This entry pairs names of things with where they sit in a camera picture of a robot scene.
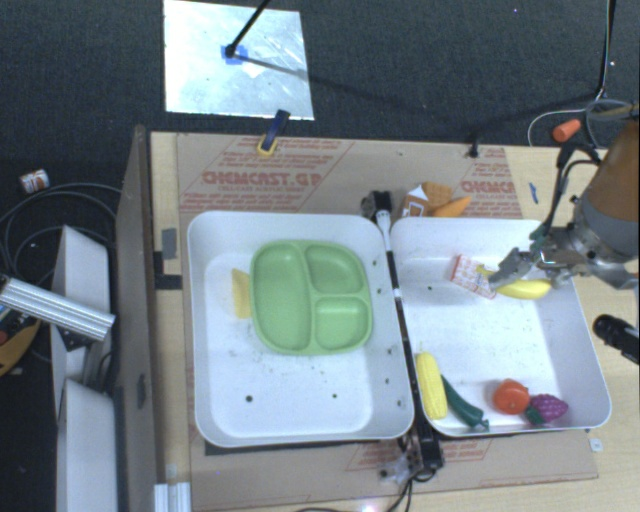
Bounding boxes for yellow banana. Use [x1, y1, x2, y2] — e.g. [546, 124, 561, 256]
[495, 279, 553, 302]

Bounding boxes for red and white small can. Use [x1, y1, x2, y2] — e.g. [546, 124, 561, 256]
[19, 168, 52, 195]

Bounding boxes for green toy cucumber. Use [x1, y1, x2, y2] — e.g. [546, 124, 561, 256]
[439, 374, 491, 433]

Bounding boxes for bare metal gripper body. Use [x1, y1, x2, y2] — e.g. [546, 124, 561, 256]
[533, 230, 640, 291]

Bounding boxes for white plastic tray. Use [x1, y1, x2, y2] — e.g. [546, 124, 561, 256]
[186, 209, 417, 449]
[388, 215, 614, 439]

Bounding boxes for orange waffle biscuit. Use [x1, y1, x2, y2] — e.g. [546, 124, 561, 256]
[420, 181, 454, 209]

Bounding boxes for yellow toy wedge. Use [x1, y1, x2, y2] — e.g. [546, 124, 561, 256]
[230, 267, 254, 320]

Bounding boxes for yellow corn cob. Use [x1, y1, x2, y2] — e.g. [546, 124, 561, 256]
[414, 350, 450, 421]

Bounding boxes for thin black and white rod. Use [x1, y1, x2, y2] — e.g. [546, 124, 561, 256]
[378, 209, 432, 444]

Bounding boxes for orange carrot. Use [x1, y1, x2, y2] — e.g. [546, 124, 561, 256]
[431, 195, 473, 219]

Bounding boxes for green divided plate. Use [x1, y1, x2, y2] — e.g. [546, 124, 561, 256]
[249, 239, 375, 358]

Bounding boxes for orange toy tomato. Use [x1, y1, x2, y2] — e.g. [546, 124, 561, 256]
[491, 378, 532, 416]

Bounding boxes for brown and white carton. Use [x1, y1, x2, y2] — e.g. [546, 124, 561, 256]
[399, 184, 437, 219]

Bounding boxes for brown cardboard board red print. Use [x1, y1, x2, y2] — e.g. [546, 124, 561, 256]
[175, 131, 600, 512]

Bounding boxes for purple grapes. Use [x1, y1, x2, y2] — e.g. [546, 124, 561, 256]
[524, 393, 570, 427]

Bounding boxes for black block with thin wires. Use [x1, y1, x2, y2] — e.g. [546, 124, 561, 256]
[360, 189, 394, 219]
[415, 424, 446, 472]

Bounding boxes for black cylinder on white bracket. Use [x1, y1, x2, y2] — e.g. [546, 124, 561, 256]
[592, 313, 640, 365]

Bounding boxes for red and white packet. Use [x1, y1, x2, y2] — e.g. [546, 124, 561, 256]
[450, 253, 499, 301]

